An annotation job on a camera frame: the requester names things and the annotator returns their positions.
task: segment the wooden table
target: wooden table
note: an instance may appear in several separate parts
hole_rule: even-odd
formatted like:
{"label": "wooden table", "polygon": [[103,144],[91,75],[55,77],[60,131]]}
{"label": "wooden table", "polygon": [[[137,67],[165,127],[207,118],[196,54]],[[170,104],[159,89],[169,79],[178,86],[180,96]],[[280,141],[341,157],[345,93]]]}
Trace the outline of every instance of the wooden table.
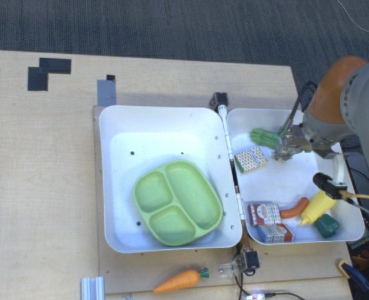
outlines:
{"label": "wooden table", "polygon": [[[71,59],[71,74],[49,74],[47,92],[28,91],[28,67],[39,67],[39,58]],[[81,278],[96,276],[105,278],[107,299],[236,299],[234,280],[216,273],[158,296],[141,273],[168,275],[189,261],[214,268],[232,249],[169,252],[156,268],[148,266],[155,254],[108,250],[98,221],[93,119],[97,80],[107,74],[116,76],[118,104],[206,107],[218,91],[228,93],[229,109],[290,109],[296,98],[284,66],[0,51],[0,299],[79,299]],[[248,291],[351,299],[335,266],[350,262],[345,243],[253,246],[261,268],[245,279]]]}

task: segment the green divided plate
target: green divided plate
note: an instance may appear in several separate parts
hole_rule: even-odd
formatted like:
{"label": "green divided plate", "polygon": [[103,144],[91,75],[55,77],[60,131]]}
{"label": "green divided plate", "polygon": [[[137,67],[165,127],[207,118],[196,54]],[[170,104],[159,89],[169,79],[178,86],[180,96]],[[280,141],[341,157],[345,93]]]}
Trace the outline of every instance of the green divided plate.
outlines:
{"label": "green divided plate", "polygon": [[198,167],[175,160],[141,176],[133,198],[153,236],[181,246],[204,236],[222,220],[222,203]]}

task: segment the toy sausage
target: toy sausage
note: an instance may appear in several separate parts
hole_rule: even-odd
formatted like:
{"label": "toy sausage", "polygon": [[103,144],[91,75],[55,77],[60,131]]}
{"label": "toy sausage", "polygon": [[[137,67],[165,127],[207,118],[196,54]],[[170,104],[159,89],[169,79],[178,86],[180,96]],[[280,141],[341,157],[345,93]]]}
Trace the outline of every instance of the toy sausage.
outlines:
{"label": "toy sausage", "polygon": [[282,219],[288,219],[288,218],[298,216],[299,214],[301,214],[304,211],[304,209],[307,207],[309,202],[310,201],[308,200],[308,198],[302,197],[298,201],[298,203],[294,207],[292,207],[291,209],[281,210],[280,211],[280,217]]}

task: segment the mustard bottle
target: mustard bottle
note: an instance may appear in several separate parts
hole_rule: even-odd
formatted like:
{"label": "mustard bottle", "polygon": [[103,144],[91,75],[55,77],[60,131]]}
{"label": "mustard bottle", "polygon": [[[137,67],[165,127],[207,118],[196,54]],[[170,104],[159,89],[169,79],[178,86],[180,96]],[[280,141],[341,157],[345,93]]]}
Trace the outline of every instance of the mustard bottle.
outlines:
{"label": "mustard bottle", "polygon": [[319,190],[301,213],[301,224],[313,224],[327,210],[332,208],[335,203],[336,200],[328,197],[323,190]]}

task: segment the gray floor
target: gray floor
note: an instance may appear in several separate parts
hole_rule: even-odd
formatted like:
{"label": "gray floor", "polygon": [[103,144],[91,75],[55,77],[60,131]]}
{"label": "gray floor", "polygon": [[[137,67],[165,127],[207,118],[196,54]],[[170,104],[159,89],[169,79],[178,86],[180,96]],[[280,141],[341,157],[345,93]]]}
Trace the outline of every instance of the gray floor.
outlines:
{"label": "gray floor", "polygon": [[287,65],[301,88],[369,60],[369,0],[340,1],[354,23],[336,0],[0,0],[0,49]]}

